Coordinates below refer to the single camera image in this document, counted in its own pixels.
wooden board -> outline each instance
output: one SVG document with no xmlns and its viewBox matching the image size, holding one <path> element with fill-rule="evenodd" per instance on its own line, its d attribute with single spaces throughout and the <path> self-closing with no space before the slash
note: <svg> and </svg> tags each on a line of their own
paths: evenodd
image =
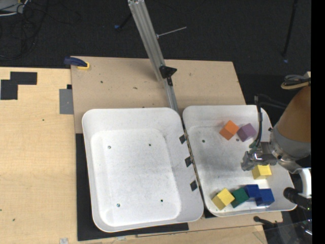
<svg viewBox="0 0 325 244">
<path fill-rule="evenodd" d="M 0 68 L 0 79 L 9 79 L 11 71 L 37 72 L 38 84 L 19 85 L 18 100 L 0 100 L 0 242 L 52 244 L 68 238 L 69 244 L 79 243 L 74 117 L 59 114 L 59 89 L 71 84 L 71 71 Z M 280 212 L 259 216 L 282 221 Z M 254 232 L 263 236 L 262 226 L 216 229 L 252 224 L 258 224 L 252 215 L 200 219 L 189 223 L 192 233 L 127 236 L 126 243 L 170 243 L 171 238 L 178 243 L 197 243 L 198 239 L 209 242 L 212 236 L 223 243 L 260 243 L 252 236 Z"/>
<path fill-rule="evenodd" d="M 86 71 L 71 66 L 76 133 L 83 114 L 93 108 L 168 107 L 149 59 L 81 57 Z M 245 105 L 232 62 L 166 60 L 176 68 L 174 91 L 180 115 L 191 105 Z"/>
</svg>

white tray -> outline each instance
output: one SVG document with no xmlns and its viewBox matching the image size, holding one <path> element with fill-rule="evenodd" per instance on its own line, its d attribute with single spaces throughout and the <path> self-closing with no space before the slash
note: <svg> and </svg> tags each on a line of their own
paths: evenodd
<svg viewBox="0 0 325 244">
<path fill-rule="evenodd" d="M 254 138 L 242 142 L 237 135 L 229 141 L 219 134 L 228 120 L 238 126 L 251 123 L 258 131 L 257 109 L 254 105 L 238 106 L 190 106 L 183 112 L 198 178 L 202 187 L 206 208 L 215 216 L 233 216 L 262 211 L 292 210 L 295 204 L 283 196 L 286 187 L 293 183 L 289 172 L 280 165 L 271 166 L 272 175 L 267 179 L 254 180 L 251 171 L 243 171 L 241 162 L 245 151 Z M 262 141 L 270 140 L 268 128 L 272 127 L 267 113 L 263 110 Z M 257 184 L 260 189 L 271 188 L 275 202 L 270 206 L 256 206 L 246 201 L 233 208 L 231 204 L 218 210 L 212 198 L 223 188 L 229 191 L 247 184 Z"/>
<path fill-rule="evenodd" d="M 105 232 L 203 214 L 181 118 L 170 108 L 93 109 L 82 119 L 94 223 Z"/>
</svg>

yellow cube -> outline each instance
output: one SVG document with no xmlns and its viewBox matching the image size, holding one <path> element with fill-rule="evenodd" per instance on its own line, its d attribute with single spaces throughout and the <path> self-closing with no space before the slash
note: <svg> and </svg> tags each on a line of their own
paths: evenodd
<svg viewBox="0 0 325 244">
<path fill-rule="evenodd" d="M 255 180 L 265 179 L 272 175 L 270 165 L 256 165 L 252 170 L 252 173 Z"/>
<path fill-rule="evenodd" d="M 218 207 L 219 210 L 225 208 L 228 204 L 230 204 L 234 200 L 234 196 L 224 188 L 221 192 L 219 192 L 213 199 L 213 203 Z"/>
</svg>

purple cube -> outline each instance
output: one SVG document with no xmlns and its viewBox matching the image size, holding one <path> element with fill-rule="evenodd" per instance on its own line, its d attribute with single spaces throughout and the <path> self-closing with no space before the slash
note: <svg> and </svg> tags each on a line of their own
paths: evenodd
<svg viewBox="0 0 325 244">
<path fill-rule="evenodd" d="M 242 126 L 238 131 L 237 135 L 242 140 L 242 142 L 245 142 L 248 138 L 253 137 L 256 134 L 255 128 L 252 126 L 251 123 L 248 123 L 244 126 Z"/>
</svg>

dark floor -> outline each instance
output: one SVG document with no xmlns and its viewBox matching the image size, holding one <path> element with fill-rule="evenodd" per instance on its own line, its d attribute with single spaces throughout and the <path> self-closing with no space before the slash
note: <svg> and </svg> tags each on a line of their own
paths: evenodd
<svg viewBox="0 0 325 244">
<path fill-rule="evenodd" d="M 288 103 L 288 74 L 311 71 L 311 0 L 146 0 L 165 59 L 232 61 L 247 104 L 262 93 Z M 0 16 L 0 66 L 68 68 L 65 56 L 147 58 L 127 0 L 31 0 L 24 14 Z M 272 124 L 282 110 L 266 109 Z M 290 218 L 306 214 L 297 208 Z"/>
</svg>

